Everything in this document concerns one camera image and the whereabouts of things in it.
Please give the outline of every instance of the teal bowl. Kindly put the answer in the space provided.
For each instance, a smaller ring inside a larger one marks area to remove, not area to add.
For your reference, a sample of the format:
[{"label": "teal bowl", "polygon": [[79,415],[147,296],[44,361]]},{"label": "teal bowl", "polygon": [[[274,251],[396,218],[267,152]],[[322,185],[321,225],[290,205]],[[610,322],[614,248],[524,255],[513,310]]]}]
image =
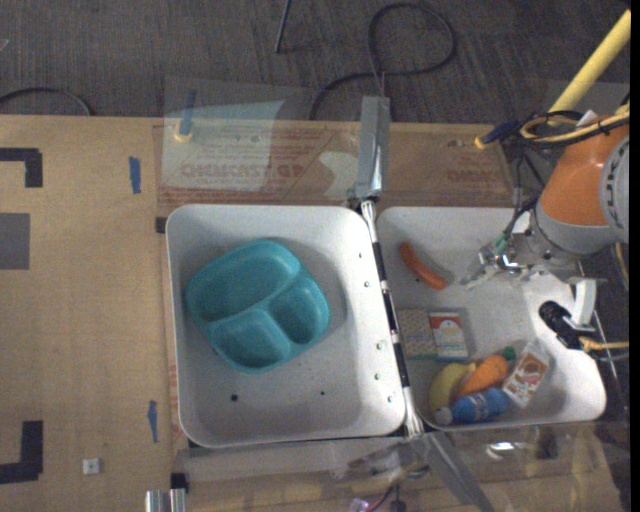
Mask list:
[{"label": "teal bowl", "polygon": [[311,273],[281,243],[259,239],[200,269],[187,283],[189,314],[227,363],[272,370],[325,335],[329,303]]}]

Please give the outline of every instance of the gray square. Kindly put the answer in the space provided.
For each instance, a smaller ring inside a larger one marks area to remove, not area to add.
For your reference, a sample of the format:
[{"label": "gray square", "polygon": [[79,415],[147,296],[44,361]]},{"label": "gray square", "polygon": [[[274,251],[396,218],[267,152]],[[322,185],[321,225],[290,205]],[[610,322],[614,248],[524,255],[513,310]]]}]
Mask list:
[{"label": "gray square", "polygon": [[28,213],[0,213],[0,270],[29,270],[30,230]]}]

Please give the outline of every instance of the yellow banana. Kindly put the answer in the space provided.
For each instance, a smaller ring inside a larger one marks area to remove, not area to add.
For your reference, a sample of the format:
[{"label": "yellow banana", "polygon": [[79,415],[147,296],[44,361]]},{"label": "yellow banana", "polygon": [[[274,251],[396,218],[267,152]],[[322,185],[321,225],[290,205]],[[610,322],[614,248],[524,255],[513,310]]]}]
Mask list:
[{"label": "yellow banana", "polygon": [[475,363],[449,363],[431,381],[429,387],[429,410],[449,407],[462,379],[476,369]]}]

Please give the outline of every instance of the red sausage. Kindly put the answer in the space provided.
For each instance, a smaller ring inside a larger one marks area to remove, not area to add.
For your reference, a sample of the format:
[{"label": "red sausage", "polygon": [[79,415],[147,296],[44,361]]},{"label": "red sausage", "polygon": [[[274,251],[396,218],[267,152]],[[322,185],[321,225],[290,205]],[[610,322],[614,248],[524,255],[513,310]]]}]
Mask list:
[{"label": "red sausage", "polygon": [[420,258],[418,258],[413,246],[409,242],[400,244],[400,256],[405,265],[420,281],[436,290],[446,288],[447,281],[420,261]]}]

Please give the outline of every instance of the yellow pole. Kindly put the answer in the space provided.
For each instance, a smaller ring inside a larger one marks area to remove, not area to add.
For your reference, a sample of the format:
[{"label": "yellow pole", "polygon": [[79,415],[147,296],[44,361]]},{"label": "yellow pole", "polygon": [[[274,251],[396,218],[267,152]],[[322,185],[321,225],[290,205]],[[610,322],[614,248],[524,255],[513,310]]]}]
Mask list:
[{"label": "yellow pole", "polygon": [[549,110],[572,110],[630,39],[631,10],[627,9]]}]

